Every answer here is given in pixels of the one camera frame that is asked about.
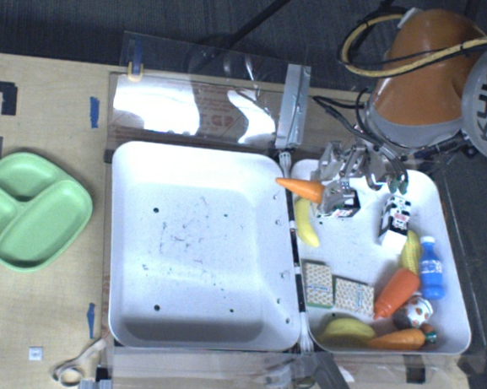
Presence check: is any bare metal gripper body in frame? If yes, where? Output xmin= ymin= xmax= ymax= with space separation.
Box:
xmin=315 ymin=138 xmax=402 ymax=192

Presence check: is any orange toy carrot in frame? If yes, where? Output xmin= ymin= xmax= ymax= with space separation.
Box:
xmin=365 ymin=318 xmax=440 ymax=356
xmin=273 ymin=176 xmax=327 ymax=205

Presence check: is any yellow banana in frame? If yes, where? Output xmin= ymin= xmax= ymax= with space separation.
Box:
xmin=289 ymin=197 xmax=325 ymax=250
xmin=315 ymin=314 xmax=379 ymax=351

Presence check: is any white plastic tray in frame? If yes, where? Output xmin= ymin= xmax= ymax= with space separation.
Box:
xmin=274 ymin=156 xmax=487 ymax=366
xmin=95 ymin=138 xmax=318 ymax=362

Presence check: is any cow print milk carton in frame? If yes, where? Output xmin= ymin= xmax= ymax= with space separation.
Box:
xmin=376 ymin=193 xmax=414 ymax=252

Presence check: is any patterned beige packet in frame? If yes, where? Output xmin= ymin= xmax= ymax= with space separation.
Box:
xmin=298 ymin=260 xmax=338 ymax=310
xmin=331 ymin=275 xmax=378 ymax=318

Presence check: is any yellow corn cob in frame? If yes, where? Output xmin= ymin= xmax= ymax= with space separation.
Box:
xmin=398 ymin=229 xmax=425 ymax=276

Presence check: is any orange squeeze bottle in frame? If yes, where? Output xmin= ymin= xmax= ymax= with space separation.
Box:
xmin=371 ymin=266 xmax=423 ymax=325

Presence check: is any blue bottle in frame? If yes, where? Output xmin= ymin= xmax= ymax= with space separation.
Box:
xmin=414 ymin=235 xmax=452 ymax=302

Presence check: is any white jar with orange dots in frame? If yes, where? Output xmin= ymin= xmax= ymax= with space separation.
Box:
xmin=391 ymin=293 xmax=436 ymax=333

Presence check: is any green divided plate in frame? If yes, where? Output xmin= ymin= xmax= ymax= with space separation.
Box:
xmin=0 ymin=149 xmax=98 ymax=279

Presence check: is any beige strap loop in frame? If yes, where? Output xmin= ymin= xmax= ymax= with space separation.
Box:
xmin=51 ymin=333 xmax=108 ymax=389

